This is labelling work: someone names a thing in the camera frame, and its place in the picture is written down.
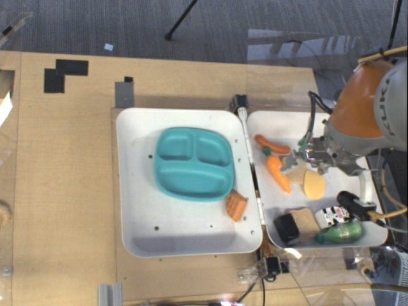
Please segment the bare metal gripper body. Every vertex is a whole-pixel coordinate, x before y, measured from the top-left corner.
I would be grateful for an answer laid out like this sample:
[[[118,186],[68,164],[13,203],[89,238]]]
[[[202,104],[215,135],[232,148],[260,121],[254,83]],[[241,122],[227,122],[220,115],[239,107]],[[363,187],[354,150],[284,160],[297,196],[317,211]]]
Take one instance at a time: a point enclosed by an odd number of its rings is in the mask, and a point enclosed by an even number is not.
[[[341,146],[330,137],[315,137],[305,149],[306,160],[323,175],[331,167],[336,167],[335,160],[343,152]]]

